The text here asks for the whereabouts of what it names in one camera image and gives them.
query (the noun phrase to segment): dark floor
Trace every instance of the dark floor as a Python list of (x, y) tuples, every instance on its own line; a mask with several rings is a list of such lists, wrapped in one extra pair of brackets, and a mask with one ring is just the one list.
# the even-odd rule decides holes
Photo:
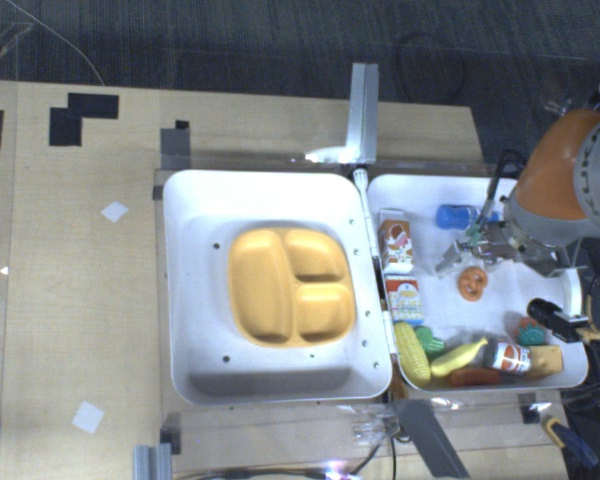
[[(600, 0), (13, 1), (107, 85), (348, 98), (351, 63), (378, 63), (382, 101), (470, 106), (489, 162), (528, 155), (555, 119), (543, 105), (582, 104), (600, 80)], [(31, 19), (0, 0), (0, 33), (12, 22)], [(0, 79), (98, 83), (40, 25), (14, 60)], [(569, 404), (600, 455), (596, 393)]]

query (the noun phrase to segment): wooden surface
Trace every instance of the wooden surface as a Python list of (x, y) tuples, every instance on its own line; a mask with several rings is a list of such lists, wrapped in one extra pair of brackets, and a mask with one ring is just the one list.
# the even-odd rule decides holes
[[(151, 198), (160, 128), (189, 121), (196, 151), (297, 157), (344, 144), (348, 105), (42, 84), (15, 90), (0, 480), (131, 478), (133, 447), (155, 445), (161, 424)], [(0, 82), (0, 93), (10, 91), (14, 84)], [(71, 91), (120, 95), (119, 118), (84, 119), (81, 148), (49, 147), (49, 108), (66, 107)], [(468, 163), (482, 158), (471, 113), (458, 107), (381, 104), (378, 151)], [(114, 201), (129, 208), (115, 224), (100, 213)], [(104, 411), (93, 435), (71, 423), (83, 401)], [(504, 478), (497, 476), (502, 471), (506, 478), (564, 476), (548, 439), (534, 434), (535, 446), (528, 446), (529, 429), (516, 424), (502, 427), (507, 435), (489, 446), (489, 415), (475, 414), (482, 420), (450, 434), (454, 444), (471, 443), (461, 457), (473, 478)], [(223, 444), (226, 453), (240, 446)], [(401, 450), (398, 478), (428, 478), (411, 448)], [(390, 460), (379, 458), (365, 478), (390, 478), (387, 468)]]

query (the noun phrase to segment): orange compartment tray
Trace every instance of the orange compartment tray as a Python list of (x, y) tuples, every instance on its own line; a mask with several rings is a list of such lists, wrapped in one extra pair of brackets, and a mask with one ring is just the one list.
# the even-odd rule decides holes
[(310, 347), (344, 337), (356, 319), (349, 265), (328, 235), (260, 228), (229, 251), (229, 297), (242, 334), (264, 347)]

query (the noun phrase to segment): can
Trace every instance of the can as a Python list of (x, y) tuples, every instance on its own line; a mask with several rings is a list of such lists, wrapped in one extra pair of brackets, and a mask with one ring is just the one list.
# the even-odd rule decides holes
[(531, 369), (531, 349), (506, 341), (489, 340), (484, 365), (506, 373), (523, 375)]

